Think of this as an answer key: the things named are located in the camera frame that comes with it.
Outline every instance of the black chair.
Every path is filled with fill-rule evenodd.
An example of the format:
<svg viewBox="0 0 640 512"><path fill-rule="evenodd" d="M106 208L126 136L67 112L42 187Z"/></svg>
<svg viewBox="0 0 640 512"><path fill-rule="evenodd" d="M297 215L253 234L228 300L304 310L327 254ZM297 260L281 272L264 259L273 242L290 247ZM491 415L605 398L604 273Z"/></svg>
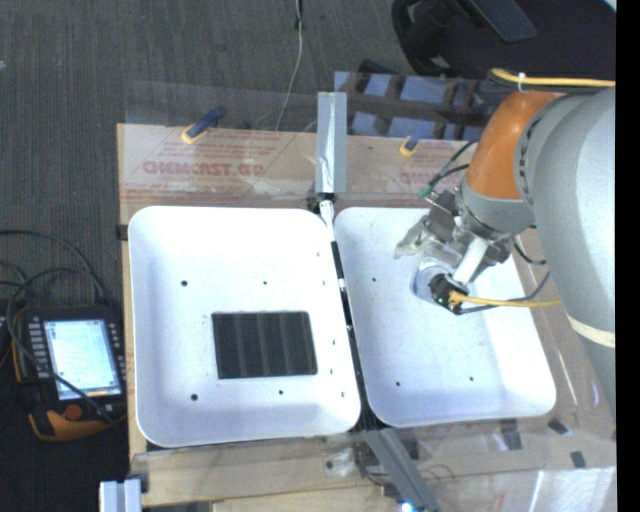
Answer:
<svg viewBox="0 0 640 512"><path fill-rule="evenodd" d="M616 12L603 0L394 0L392 20L419 75L615 80Z"/></svg>

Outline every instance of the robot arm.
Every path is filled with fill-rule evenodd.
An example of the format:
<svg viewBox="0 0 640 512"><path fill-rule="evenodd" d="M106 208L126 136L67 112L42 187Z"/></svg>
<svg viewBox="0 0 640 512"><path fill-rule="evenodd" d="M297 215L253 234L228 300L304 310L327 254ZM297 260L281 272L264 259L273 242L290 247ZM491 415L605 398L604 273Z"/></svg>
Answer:
<svg viewBox="0 0 640 512"><path fill-rule="evenodd" d="M514 236L535 224L615 418L614 184L615 88L511 93L487 125L455 197L435 195L429 214L412 228L426 241L412 288L459 312L451 291L467 294L485 268L508 257Z"/></svg>

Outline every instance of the white tray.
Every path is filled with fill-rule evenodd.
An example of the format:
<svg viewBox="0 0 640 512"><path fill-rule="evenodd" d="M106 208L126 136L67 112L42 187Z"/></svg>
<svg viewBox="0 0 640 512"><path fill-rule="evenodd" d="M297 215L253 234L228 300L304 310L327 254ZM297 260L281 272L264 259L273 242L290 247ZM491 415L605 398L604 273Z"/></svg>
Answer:
<svg viewBox="0 0 640 512"><path fill-rule="evenodd" d="M129 225L137 419L164 447L331 435L360 400L330 241L302 210L149 207ZM317 374L218 378L214 312L306 311Z"/></svg>
<svg viewBox="0 0 640 512"><path fill-rule="evenodd" d="M394 260L393 252L425 213L348 208L336 218L374 413L396 427L545 414L555 403L555 385L528 309L455 316L411 293L418 260ZM515 263L485 271L470 295L521 297Z"/></svg>

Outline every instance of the gray carpet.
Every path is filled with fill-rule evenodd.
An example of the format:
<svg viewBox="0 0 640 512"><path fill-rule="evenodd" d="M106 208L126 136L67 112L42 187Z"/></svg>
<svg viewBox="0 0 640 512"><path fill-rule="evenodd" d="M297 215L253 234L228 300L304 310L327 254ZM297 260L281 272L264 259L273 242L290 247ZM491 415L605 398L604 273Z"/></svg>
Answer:
<svg viewBox="0 0 640 512"><path fill-rule="evenodd" d="M334 72L355 71L364 59L412 74L390 4L305 2L293 91L330 91ZM144 115L144 105L156 114L166 106L166 98L142 105L128 95L138 83L284 93L297 57L294 23L294 0L0 0L0 229L73 243L121 306L115 126ZM68 251L31 236L0 237L0 260L29 275L76 265ZM13 277L4 268L0 276ZM51 303L90 298L76 275L38 291ZM0 298L12 292L0 289ZM11 407L9 366L0 375L0 511L96 510L98 482L127 474L126 432L39 441Z"/></svg>

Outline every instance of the orange button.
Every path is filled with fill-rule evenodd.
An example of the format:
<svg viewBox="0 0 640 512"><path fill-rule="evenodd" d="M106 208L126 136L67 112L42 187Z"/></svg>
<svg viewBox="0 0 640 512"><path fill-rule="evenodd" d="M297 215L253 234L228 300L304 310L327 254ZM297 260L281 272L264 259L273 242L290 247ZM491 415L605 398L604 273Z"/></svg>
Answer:
<svg viewBox="0 0 640 512"><path fill-rule="evenodd" d="M78 421L82 418L82 407L77 404L68 405L64 410L64 417L69 421Z"/></svg>

